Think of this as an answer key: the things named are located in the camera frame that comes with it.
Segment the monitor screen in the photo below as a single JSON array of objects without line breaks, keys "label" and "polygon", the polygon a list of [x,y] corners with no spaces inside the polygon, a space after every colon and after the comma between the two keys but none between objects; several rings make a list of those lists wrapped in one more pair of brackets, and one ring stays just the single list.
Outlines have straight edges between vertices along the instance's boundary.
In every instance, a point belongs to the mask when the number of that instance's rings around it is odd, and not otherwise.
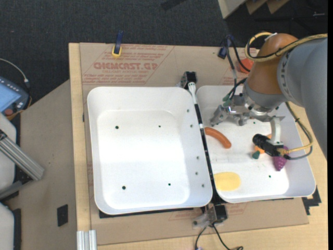
[{"label": "monitor screen", "polygon": [[0,84],[0,112],[3,112],[10,104],[20,98],[20,94]]}]

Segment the cardboard sheet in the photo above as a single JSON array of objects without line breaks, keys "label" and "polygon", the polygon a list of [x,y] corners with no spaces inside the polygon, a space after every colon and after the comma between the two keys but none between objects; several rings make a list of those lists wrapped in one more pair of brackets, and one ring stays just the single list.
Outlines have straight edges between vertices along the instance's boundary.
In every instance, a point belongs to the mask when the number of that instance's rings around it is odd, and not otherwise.
[{"label": "cardboard sheet", "polygon": [[[69,97],[70,82],[67,81],[21,114],[20,146],[45,169],[40,181],[23,186],[18,196],[6,202],[11,210],[21,210],[21,250],[76,248]],[[67,206],[68,222],[58,226],[57,210],[63,206]]]},{"label": "cardboard sheet", "polygon": [[[98,245],[197,235],[193,219],[200,208],[130,216],[100,217],[94,201],[93,169],[86,98],[98,86],[175,86],[185,71],[195,71],[197,89],[203,85],[233,85],[227,58],[217,56],[218,47],[123,44],[122,54],[112,56],[112,44],[80,43],[84,120],[87,149],[89,198],[92,229]],[[237,78],[240,72],[234,51],[230,51]],[[245,58],[239,48],[240,59]],[[221,232],[292,226],[308,223],[301,198],[225,204],[228,219]]]}]

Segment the black carpet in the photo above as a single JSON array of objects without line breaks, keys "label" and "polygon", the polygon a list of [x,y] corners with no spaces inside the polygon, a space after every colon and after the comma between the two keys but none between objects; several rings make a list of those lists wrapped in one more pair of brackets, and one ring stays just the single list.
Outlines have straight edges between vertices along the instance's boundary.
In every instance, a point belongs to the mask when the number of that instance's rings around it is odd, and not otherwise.
[{"label": "black carpet", "polygon": [[[217,0],[0,0],[0,58],[27,75],[34,103],[68,80],[70,42],[113,43],[123,30],[123,43],[218,46],[232,34],[243,47],[262,30],[327,33],[327,14],[328,0],[291,0],[274,14],[242,5],[226,19]],[[23,84],[7,63],[0,76]]]}]

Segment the yellow cable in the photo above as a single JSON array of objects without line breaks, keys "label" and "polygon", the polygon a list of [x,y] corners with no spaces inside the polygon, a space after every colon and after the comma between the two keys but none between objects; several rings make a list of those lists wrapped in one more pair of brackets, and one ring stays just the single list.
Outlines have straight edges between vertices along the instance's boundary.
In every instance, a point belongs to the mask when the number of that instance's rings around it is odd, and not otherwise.
[{"label": "yellow cable", "polygon": [[305,145],[305,146],[301,146],[301,147],[297,147],[297,148],[293,148],[293,149],[279,149],[279,152],[281,153],[281,155],[285,155],[285,154],[289,154],[291,152],[296,152],[299,150],[304,150],[307,149],[309,147],[312,146],[313,144],[313,138],[311,133],[309,132],[309,130],[304,126],[304,124],[297,118],[296,114],[294,113],[294,111],[291,109],[289,102],[286,102],[287,108],[289,109],[290,113],[292,114],[292,116],[295,118],[296,122],[299,124],[299,126],[302,128],[302,130],[304,131],[305,134],[308,135],[309,138],[309,144]]},{"label": "yellow cable", "polygon": [[249,40],[249,42],[246,44],[245,46],[245,55],[246,57],[249,59],[249,60],[252,60],[252,61],[256,61],[256,62],[264,62],[264,61],[268,61],[268,60],[271,60],[271,59],[274,59],[276,57],[279,57],[281,56],[282,54],[284,54],[285,52],[293,49],[294,47],[296,47],[297,45],[300,45],[300,44],[303,44],[305,42],[308,42],[308,41],[311,41],[311,40],[317,40],[317,39],[322,39],[322,38],[327,38],[328,37],[328,34],[327,33],[323,33],[323,34],[316,34],[316,35],[310,35],[310,36],[307,36],[307,37],[304,37],[302,39],[298,39],[288,45],[286,45],[285,47],[281,48],[280,50],[274,52],[274,53],[271,53],[267,56],[256,56],[256,57],[252,57],[250,55],[250,45],[258,38],[262,37],[262,36],[270,36],[272,35],[272,33],[270,32],[260,32],[258,34],[256,34],[255,36],[251,37],[251,39]]}]

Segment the blue clamp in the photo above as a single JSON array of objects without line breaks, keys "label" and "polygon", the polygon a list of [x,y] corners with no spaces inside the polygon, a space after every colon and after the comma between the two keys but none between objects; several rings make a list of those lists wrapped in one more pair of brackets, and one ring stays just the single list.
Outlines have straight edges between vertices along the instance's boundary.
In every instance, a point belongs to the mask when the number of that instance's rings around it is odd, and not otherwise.
[{"label": "blue clamp", "polygon": [[121,55],[121,40],[123,38],[123,31],[118,31],[117,38],[116,38],[116,44],[112,48],[112,55],[115,57],[119,57]]},{"label": "blue clamp", "polygon": [[[231,40],[234,40],[234,37],[232,35],[227,35],[225,41],[226,41],[228,47],[230,47],[232,45]],[[217,54],[218,57],[221,57],[223,59],[225,59],[225,57],[227,55],[227,50],[225,47],[226,45],[223,45],[224,43],[225,43],[224,41],[221,42],[220,46],[222,45],[222,47],[220,48],[219,53]]]}]

